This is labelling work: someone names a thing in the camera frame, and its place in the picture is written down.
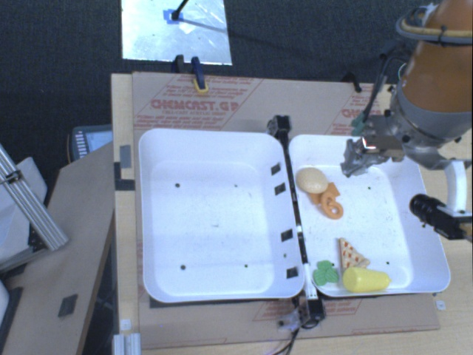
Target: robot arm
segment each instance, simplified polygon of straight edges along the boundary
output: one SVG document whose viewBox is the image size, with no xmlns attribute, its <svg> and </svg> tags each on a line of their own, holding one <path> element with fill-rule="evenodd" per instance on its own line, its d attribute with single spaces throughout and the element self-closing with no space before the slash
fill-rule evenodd
<svg viewBox="0 0 473 355">
<path fill-rule="evenodd" d="M 353 134 L 361 137 L 348 140 L 341 164 L 347 177 L 404 156 L 427 169 L 443 170 L 449 184 L 447 204 L 416 196 L 411 211 L 445 237 L 470 241 L 472 214 L 465 212 L 464 175 L 472 162 L 445 159 L 438 149 L 472 127 L 472 22 L 473 0 L 443 0 L 398 21 L 396 30 L 417 39 L 417 47 L 384 115 L 369 115 L 368 104 L 354 120 Z M 380 75 L 373 87 L 371 104 L 383 79 Z"/>
</svg>

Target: pizza slice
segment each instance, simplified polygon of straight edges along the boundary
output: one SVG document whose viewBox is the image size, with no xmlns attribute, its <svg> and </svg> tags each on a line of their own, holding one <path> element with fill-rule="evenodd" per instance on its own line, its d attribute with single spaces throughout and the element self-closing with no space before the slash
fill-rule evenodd
<svg viewBox="0 0 473 355">
<path fill-rule="evenodd" d="M 349 267 L 366 268 L 370 264 L 370 260 L 357 252 L 346 239 L 340 238 L 338 242 L 340 244 L 342 271 L 345 271 Z"/>
</svg>

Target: empty white tray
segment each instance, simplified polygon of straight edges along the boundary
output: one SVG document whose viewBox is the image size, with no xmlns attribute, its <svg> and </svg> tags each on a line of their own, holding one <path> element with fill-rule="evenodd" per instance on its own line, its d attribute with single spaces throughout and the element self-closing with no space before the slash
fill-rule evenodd
<svg viewBox="0 0 473 355">
<path fill-rule="evenodd" d="M 368 268 L 385 271 L 392 280 L 388 289 L 370 294 L 444 290 L 450 282 L 450 272 L 440 237 L 432 228 L 423 227 L 409 210 L 412 197 L 425 194 L 418 165 L 408 158 L 399 163 L 389 160 L 371 166 L 366 174 L 347 178 L 340 167 L 347 139 L 299 135 L 290 142 L 294 174 L 306 166 L 323 171 L 340 191 L 336 200 L 344 208 L 342 218 L 331 220 L 296 187 L 312 269 L 318 261 L 329 260 L 341 274 L 338 239 L 344 237 L 370 259 Z M 332 297 L 355 296 L 341 281 L 318 289 Z"/>
<path fill-rule="evenodd" d="M 304 275 L 280 143 L 153 129 L 139 143 L 143 279 L 162 302 L 287 298 Z"/>
</svg>

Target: dark floor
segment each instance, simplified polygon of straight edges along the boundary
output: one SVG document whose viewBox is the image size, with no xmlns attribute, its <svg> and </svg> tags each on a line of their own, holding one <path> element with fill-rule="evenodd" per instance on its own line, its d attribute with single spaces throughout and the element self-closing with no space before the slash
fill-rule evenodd
<svg viewBox="0 0 473 355">
<path fill-rule="evenodd" d="M 431 1 L 441 0 L 224 0 L 234 65 L 204 71 L 318 81 L 351 71 L 372 82 L 397 18 Z M 33 156 L 49 183 L 72 128 L 110 123 L 112 73 L 170 70 L 121 58 L 120 0 L 0 0 L 0 12 L 0 143 L 15 161 Z M 107 348 L 107 288 L 85 354 Z"/>
</svg>

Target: tray with toy food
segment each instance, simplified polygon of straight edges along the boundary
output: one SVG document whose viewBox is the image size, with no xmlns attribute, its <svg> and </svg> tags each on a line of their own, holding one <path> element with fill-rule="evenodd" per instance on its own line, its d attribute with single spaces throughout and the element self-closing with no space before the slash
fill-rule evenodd
<svg viewBox="0 0 473 355">
<path fill-rule="evenodd" d="M 148 293 L 189 302 L 288 298 L 308 283 L 333 297 L 446 288 L 440 239 L 409 212 L 412 196 L 425 192 L 418 166 L 388 162 L 347 178 L 346 141 L 298 135 L 286 157 L 265 133 L 145 132 L 138 158 Z"/>
<path fill-rule="evenodd" d="M 418 165 L 388 161 L 346 177 L 347 139 L 299 135 L 289 145 L 314 285 L 331 297 L 444 290 L 440 238 L 409 211 L 425 193 Z"/>
</svg>

